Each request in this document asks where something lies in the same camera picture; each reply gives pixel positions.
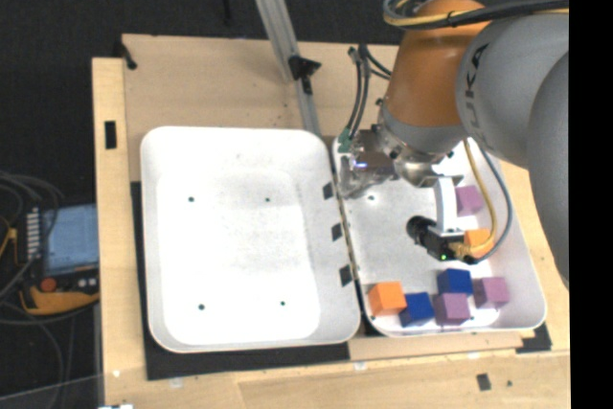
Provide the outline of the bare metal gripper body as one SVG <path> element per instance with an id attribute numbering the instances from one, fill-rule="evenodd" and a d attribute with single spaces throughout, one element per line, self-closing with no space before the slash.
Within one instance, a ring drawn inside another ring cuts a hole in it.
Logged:
<path id="1" fill-rule="evenodd" d="M 448 127 L 376 127 L 358 132 L 348 157 L 361 182 L 367 169 L 394 167 L 399 179 L 430 188 L 440 177 L 434 167 L 452 149 Z"/>

